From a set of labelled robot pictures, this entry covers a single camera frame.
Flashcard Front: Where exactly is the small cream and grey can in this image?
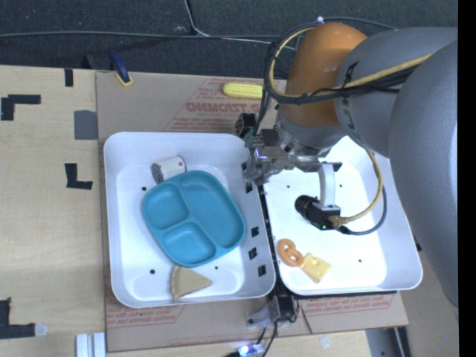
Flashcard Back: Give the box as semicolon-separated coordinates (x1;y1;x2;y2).
149;155;188;184

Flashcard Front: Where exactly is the yellow cheese wedge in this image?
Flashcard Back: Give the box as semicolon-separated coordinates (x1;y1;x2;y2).
299;251;332;285

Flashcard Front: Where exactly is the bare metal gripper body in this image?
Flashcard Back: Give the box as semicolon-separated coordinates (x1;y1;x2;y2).
254;128;332;173

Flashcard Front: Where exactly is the tan pizza slice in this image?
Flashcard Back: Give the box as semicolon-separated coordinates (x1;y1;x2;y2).
168;265;214;302

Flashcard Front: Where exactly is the black cylinder on white bracket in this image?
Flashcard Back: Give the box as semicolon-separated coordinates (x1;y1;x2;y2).
294;162;341;231

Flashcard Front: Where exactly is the yellow corn cob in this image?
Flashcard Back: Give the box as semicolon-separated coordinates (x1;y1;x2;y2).
222;82;264;100

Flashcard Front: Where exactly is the brown cardboard board red print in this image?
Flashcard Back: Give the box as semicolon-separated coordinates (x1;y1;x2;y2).
94;70;410;353

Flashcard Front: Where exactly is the orange pretzel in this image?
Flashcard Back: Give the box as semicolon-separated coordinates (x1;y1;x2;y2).
277;238;303;268

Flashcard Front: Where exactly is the white plastic tray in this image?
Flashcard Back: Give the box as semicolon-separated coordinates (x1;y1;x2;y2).
103;131;277;309
260;135;424;297

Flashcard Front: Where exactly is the blue divided plate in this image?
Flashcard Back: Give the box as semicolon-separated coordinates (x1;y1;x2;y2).
141;170;248;268

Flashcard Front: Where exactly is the black block with thin wires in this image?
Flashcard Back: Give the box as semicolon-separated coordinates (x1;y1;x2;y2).
275;294;299;322
234;112;258;139

